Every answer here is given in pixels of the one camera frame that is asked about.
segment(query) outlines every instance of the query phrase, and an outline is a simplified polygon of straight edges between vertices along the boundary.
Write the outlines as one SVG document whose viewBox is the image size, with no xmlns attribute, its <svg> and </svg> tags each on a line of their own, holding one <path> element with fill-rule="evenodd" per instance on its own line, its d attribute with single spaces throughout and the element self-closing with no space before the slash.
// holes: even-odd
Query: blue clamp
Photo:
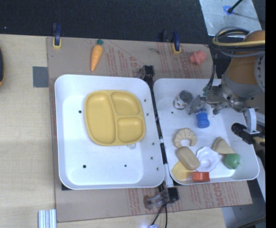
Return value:
<svg viewBox="0 0 276 228">
<path fill-rule="evenodd" d="M 59 49 L 61 47 L 61 24 L 54 23 L 53 24 L 53 47 Z"/>
<path fill-rule="evenodd" d="M 164 29 L 161 31 L 158 36 L 157 36 L 157 41 L 158 42 L 169 42 L 167 38 L 167 30 Z M 173 53 L 178 54 L 181 52 L 180 49 L 180 38 L 176 30 L 173 31 L 173 38 L 171 39 L 172 42 L 172 49 Z"/>
<path fill-rule="evenodd" d="M 173 52 L 176 54 L 180 53 L 180 38 L 176 30 L 173 31 L 173 38 L 171 42 L 173 42 Z"/>
</svg>

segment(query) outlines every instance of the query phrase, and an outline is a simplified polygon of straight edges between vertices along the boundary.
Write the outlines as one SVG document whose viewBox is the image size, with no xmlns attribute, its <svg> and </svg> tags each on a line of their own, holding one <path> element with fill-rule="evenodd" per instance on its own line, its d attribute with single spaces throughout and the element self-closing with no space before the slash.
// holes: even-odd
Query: wooden table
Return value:
<svg viewBox="0 0 276 228">
<path fill-rule="evenodd" d="M 47 67 L 46 37 L 1 35 L 6 77 L 0 87 L 0 227 L 37 228 L 39 210 L 55 209 L 48 88 L 33 87 L 33 67 Z M 155 215 L 58 223 L 58 228 L 148 227 Z M 165 225 L 161 214 L 156 223 Z M 222 211 L 168 213 L 168 227 L 223 228 Z"/>
</svg>

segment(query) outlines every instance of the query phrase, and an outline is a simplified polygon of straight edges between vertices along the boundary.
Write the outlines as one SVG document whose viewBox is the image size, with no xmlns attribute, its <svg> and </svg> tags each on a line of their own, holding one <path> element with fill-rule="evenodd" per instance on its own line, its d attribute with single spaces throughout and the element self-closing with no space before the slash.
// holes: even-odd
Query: white plate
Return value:
<svg viewBox="0 0 276 228">
<path fill-rule="evenodd" d="M 193 181 L 193 175 L 186 180 L 177 180 L 171 172 L 173 166 L 179 161 L 174 146 L 173 137 L 177 130 L 181 128 L 190 128 L 197 135 L 197 143 L 189 147 L 195 154 L 198 149 L 204 146 L 212 146 L 217 137 L 223 138 L 231 148 L 240 155 L 240 164 L 236 169 L 228 169 L 222 162 L 210 171 L 210 182 L 224 181 L 243 181 L 255 179 L 259 174 L 259 164 L 252 144 L 245 143 L 240 137 L 235 135 L 231 126 L 234 123 L 245 124 L 244 116 L 231 108 L 223 109 L 217 115 L 212 113 L 210 105 L 206 105 L 210 126 L 207 128 L 198 128 L 194 114 L 189 115 L 187 109 L 177 110 L 173 106 L 174 98 L 182 90 L 189 91 L 195 99 L 197 95 L 202 96 L 202 89 L 208 83 L 208 79 L 159 79 L 154 83 L 154 94 L 159 116 L 159 122 L 162 130 L 164 144 L 166 148 L 166 157 L 171 177 L 182 185 L 196 184 Z M 213 85 L 217 86 L 221 80 L 215 79 Z"/>
<path fill-rule="evenodd" d="M 140 101 L 146 133 L 135 148 L 100 146 L 89 137 L 84 100 L 98 90 L 125 90 Z M 156 187 L 164 178 L 149 87 L 138 78 L 63 75 L 55 82 L 59 176 L 70 189 Z"/>
</svg>

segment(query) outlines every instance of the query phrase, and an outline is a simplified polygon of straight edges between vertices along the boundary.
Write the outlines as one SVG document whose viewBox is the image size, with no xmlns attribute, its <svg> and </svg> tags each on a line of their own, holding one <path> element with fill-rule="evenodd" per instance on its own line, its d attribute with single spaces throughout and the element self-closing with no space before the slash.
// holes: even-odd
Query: gray tape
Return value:
<svg viewBox="0 0 276 228">
<path fill-rule="evenodd" d="M 46 66 L 33 67 L 33 86 L 34 88 L 48 87 L 48 74 Z"/>
</svg>

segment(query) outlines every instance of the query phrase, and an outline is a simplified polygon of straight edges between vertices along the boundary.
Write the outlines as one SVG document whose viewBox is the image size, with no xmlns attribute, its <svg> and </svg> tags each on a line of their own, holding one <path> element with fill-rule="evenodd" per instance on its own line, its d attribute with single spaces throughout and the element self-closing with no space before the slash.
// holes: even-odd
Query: pink toy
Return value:
<svg viewBox="0 0 276 228">
<path fill-rule="evenodd" d="M 203 63 L 205 60 L 206 60 L 206 53 L 204 51 L 195 51 L 190 56 L 191 63 L 197 63 L 198 65 Z"/>
</svg>

